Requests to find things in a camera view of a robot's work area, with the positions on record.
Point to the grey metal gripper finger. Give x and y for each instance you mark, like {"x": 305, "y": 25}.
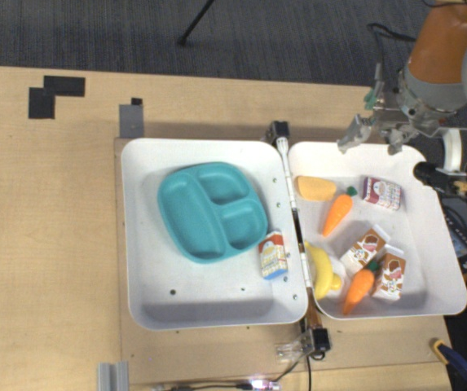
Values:
{"x": 397, "y": 141}
{"x": 355, "y": 133}

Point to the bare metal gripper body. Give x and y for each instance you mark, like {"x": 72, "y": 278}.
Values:
{"x": 414, "y": 118}

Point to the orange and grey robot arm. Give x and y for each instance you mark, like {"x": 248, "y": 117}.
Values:
{"x": 441, "y": 43}

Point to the purple and white carton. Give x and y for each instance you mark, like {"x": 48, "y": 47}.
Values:
{"x": 381, "y": 194}

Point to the yellow bread slice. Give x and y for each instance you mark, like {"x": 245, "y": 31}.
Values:
{"x": 314, "y": 188}

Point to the orange carrot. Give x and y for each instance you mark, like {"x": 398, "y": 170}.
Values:
{"x": 357, "y": 287}
{"x": 337, "y": 212}

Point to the thin black and white rod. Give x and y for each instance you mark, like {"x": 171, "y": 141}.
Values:
{"x": 290, "y": 190}

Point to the white plastic tray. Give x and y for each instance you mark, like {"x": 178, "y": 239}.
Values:
{"x": 424, "y": 238}
{"x": 217, "y": 300}

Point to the brown and white carton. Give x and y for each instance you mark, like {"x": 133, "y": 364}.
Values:
{"x": 363, "y": 249}
{"x": 391, "y": 277}

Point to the yellow banana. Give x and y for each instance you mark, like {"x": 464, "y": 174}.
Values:
{"x": 323, "y": 269}

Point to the white red and blue carton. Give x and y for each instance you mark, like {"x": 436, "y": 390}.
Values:
{"x": 273, "y": 257}

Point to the teal divided plate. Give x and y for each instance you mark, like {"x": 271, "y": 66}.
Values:
{"x": 184, "y": 214}

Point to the black tripod leg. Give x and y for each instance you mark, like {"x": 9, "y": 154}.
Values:
{"x": 204, "y": 10}

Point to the black cylinder on white bracket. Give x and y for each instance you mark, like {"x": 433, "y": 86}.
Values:
{"x": 424, "y": 173}

